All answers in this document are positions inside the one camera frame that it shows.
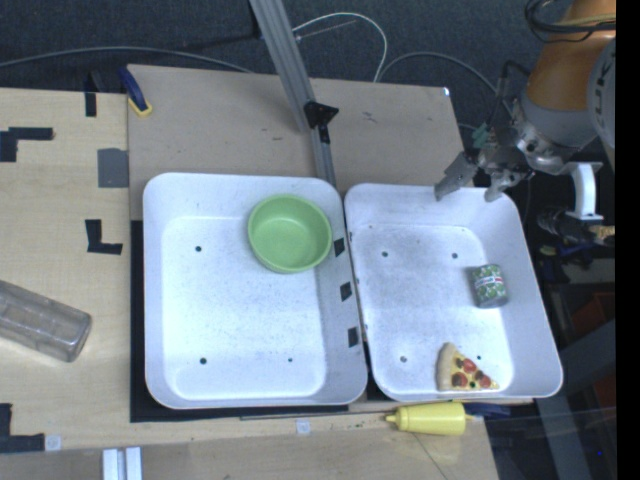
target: wooden table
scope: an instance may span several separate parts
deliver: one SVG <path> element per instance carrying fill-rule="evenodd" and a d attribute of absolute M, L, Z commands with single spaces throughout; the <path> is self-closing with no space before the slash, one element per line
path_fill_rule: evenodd
<path fill-rule="evenodd" d="M 161 457 L 188 446 L 195 460 L 189 467 L 201 473 L 209 460 L 243 473 L 263 464 L 262 478 L 300 478 L 301 468 L 306 478 L 326 478 L 322 471 L 370 478 L 381 467 L 396 468 L 403 478 L 497 478 L 482 420 L 470 422 L 461 437 L 401 433 L 384 421 L 395 404 L 366 399 L 345 414 L 308 417 L 310 436 L 296 435 L 296 418 L 130 423 L 130 221 L 141 218 L 146 181 L 167 170 L 314 175 L 308 137 L 295 128 L 277 77 L 131 71 L 154 106 L 146 119 L 128 109 L 124 95 L 98 93 L 97 116 L 87 117 L 82 93 L 0 89 L 0 130 L 55 132 L 53 141 L 20 141 L 17 162 L 0 163 L 0 279 L 94 320 L 70 364 L 0 341 L 0 403 L 13 404 L 12 434 L 57 435 L 63 450 L 87 453 L 144 446 L 145 467 L 159 471 L 153 464 L 163 463 Z M 440 88 L 313 84 L 319 100 L 341 109 L 330 130 L 342 193 L 366 181 L 434 184 L 461 149 Z M 108 148 L 129 152 L 129 188 L 99 186 L 98 151 Z M 86 219 L 100 219 L 103 241 L 123 244 L 122 253 L 87 252 Z M 151 446 L 161 444 L 173 448 Z M 205 460 L 211 446 L 224 453 Z M 274 453 L 290 467 L 267 461 Z M 54 467 L 51 460 L 43 454 L 29 464 Z M 0 456 L 0 464 L 14 468 L 7 471 L 27 467 L 19 456 Z"/>

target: yellow bottle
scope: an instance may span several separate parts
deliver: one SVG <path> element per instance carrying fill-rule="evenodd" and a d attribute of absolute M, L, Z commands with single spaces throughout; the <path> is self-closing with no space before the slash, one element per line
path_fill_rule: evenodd
<path fill-rule="evenodd" d="M 459 436 L 465 431 L 467 420 L 461 402 L 437 402 L 423 405 L 398 407 L 395 414 L 386 417 L 395 423 L 398 430 L 421 434 Z"/>

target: transparent plastic box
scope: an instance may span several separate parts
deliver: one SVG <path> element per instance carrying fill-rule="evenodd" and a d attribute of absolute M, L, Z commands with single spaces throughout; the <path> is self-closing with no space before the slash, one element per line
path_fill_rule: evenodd
<path fill-rule="evenodd" d="M 91 316 L 0 281 L 0 336 L 62 361 L 74 361 L 91 330 Z"/>

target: green bowl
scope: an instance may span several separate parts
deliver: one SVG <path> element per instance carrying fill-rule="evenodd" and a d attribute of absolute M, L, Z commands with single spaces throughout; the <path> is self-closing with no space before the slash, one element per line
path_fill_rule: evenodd
<path fill-rule="evenodd" d="M 282 274 L 315 267 L 331 249 L 327 216 L 315 203 L 294 195 L 275 195 L 258 203 L 248 232 L 258 260 Z"/>

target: toy pizza slice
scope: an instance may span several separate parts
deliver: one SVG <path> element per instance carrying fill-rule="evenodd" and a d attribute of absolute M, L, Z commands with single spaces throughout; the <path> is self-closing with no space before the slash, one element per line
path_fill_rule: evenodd
<path fill-rule="evenodd" d="M 484 391 L 498 389 L 498 384 L 456 348 L 445 343 L 438 355 L 436 380 L 440 391 Z"/>

